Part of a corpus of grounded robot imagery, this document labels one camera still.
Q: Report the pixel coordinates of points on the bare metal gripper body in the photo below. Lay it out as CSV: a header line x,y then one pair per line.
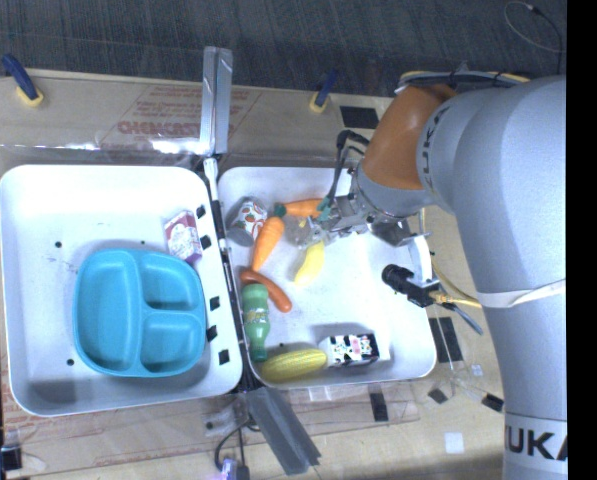
x,y
350,215

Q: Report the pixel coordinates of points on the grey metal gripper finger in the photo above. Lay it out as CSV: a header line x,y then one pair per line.
x,y
324,235
299,232

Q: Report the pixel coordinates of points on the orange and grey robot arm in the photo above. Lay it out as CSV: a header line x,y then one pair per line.
x,y
508,178

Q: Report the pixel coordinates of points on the orange carrot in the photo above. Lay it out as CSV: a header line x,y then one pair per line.
x,y
300,208
268,243

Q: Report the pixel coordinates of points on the yellow banana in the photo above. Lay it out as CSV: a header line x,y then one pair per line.
x,y
309,265

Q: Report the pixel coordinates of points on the white can with strawberry print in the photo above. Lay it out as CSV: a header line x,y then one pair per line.
x,y
248,220

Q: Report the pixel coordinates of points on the orange sausage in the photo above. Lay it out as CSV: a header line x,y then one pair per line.
x,y
275,293

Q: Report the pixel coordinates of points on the white plastic tray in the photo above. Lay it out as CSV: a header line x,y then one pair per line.
x,y
43,218
358,293

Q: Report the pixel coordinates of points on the green bottle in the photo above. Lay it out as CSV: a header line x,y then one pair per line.
x,y
255,318

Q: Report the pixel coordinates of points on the pink and white carton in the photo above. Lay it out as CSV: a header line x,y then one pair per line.
x,y
183,238

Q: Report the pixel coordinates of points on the black and white cow-print carton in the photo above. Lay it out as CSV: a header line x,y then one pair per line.
x,y
349,350

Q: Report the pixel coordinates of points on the yellow corn cob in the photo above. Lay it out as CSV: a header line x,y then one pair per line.
x,y
294,364

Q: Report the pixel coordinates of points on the blue divided plate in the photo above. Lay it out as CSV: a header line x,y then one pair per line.
x,y
128,313

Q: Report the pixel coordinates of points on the brown cardboard board red print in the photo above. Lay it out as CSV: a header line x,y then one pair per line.
x,y
103,113

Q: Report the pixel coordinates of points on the black cylinder on white bracket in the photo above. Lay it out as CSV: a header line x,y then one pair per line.
x,y
404,278

